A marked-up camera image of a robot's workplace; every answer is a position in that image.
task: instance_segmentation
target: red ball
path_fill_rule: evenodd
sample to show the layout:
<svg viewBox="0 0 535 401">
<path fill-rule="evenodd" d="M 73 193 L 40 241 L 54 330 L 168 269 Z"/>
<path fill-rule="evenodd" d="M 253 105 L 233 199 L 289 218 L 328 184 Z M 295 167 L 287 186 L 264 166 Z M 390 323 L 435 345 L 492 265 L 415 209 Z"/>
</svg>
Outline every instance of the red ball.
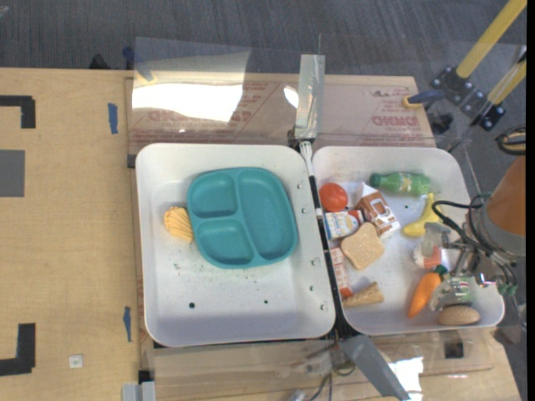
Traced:
<svg viewBox="0 0 535 401">
<path fill-rule="evenodd" d="M 319 201 L 326 211 L 339 212 L 348 205 L 348 194 L 341 185 L 326 183 L 319 189 Z"/>
</svg>

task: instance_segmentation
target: yellow rod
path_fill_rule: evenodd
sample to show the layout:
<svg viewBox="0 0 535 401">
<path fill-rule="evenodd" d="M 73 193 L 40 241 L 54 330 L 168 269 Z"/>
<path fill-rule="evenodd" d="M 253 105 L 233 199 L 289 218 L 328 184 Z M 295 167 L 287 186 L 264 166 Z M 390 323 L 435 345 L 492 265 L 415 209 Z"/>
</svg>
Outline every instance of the yellow rod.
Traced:
<svg viewBox="0 0 535 401">
<path fill-rule="evenodd" d="M 488 93 L 488 100 L 495 105 L 500 104 L 526 77 L 526 72 L 527 59 L 524 59 L 521 63 L 516 63 Z"/>
<path fill-rule="evenodd" d="M 509 0 L 501 12 L 494 18 L 491 25 L 477 40 L 471 51 L 457 66 L 456 73 L 459 77 L 467 79 L 476 69 L 479 63 L 487 56 L 492 46 L 511 26 L 512 22 L 520 15 L 527 5 L 527 0 Z"/>
</svg>

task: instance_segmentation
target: toy banana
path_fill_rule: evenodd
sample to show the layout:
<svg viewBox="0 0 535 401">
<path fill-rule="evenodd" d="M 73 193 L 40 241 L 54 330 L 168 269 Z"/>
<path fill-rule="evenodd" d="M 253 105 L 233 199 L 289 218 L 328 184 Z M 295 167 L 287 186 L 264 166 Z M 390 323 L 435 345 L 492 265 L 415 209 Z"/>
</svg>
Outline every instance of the toy banana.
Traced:
<svg viewBox="0 0 535 401">
<path fill-rule="evenodd" d="M 424 225 L 427 222 L 430 223 L 437 223 L 440 220 L 440 217 L 435 214 L 431 206 L 433 205 L 433 202 L 435 202 L 435 196 L 432 193 L 427 194 L 427 203 L 425 204 L 424 212 L 422 213 L 421 217 L 413 221 L 412 223 L 409 223 L 403 228 L 403 233 L 405 233 L 407 236 L 411 237 L 419 237 L 423 236 L 425 234 L 425 227 Z"/>
</svg>

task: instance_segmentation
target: teal plate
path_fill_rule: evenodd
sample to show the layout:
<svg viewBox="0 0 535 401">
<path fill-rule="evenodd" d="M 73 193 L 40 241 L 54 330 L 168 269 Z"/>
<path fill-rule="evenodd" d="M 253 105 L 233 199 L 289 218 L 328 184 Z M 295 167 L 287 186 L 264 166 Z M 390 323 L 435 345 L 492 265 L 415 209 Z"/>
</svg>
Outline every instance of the teal plate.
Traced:
<svg viewBox="0 0 535 401">
<path fill-rule="evenodd" d="M 199 251 L 215 266 L 272 264 L 297 245 L 290 201 L 280 179 L 268 170 L 206 172 L 193 180 L 186 200 Z"/>
</svg>

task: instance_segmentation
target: toy carrot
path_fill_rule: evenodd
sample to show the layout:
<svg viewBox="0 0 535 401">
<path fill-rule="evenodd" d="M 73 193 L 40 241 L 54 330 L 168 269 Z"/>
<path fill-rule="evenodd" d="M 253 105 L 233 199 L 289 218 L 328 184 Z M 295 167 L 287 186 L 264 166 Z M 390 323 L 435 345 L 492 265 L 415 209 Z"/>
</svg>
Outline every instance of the toy carrot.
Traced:
<svg viewBox="0 0 535 401">
<path fill-rule="evenodd" d="M 429 303 L 433 291 L 441 284 L 441 275 L 437 272 L 426 273 L 418 282 L 410 302 L 407 317 L 415 317 Z"/>
</svg>

